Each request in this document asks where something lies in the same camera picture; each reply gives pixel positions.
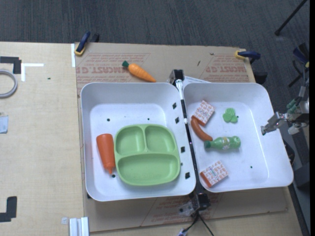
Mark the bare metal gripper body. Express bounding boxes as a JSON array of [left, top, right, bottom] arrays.
[[280, 99, 310, 125]]

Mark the white plastic tray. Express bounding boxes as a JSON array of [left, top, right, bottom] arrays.
[[80, 82, 197, 202], [183, 82, 294, 193]]

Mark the green toy lettuce leaf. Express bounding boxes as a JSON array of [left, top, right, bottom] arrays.
[[222, 107, 239, 124]]

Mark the green plastic bottle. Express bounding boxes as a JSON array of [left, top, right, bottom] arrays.
[[203, 136, 241, 151]]

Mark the orange and white carton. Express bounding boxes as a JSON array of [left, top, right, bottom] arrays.
[[199, 160, 229, 188], [191, 100, 216, 127]]

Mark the orange sausage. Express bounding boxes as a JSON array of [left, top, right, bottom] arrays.
[[190, 116, 214, 142]]

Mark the thin black and white rod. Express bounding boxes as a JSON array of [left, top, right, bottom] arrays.
[[176, 79, 202, 196]]

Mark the brown cardboard board red print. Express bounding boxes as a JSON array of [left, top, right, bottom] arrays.
[[74, 42, 289, 233]]

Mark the green divided plate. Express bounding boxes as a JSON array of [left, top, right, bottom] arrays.
[[114, 123, 182, 187]]

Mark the orange carrot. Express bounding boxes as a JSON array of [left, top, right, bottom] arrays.
[[122, 60, 157, 83]]

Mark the orange squeeze bottle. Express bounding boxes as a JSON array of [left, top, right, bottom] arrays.
[[95, 133, 116, 176]]

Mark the black block with thin wires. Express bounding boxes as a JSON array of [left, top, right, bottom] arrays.
[[169, 69, 185, 84], [178, 192, 211, 216]]

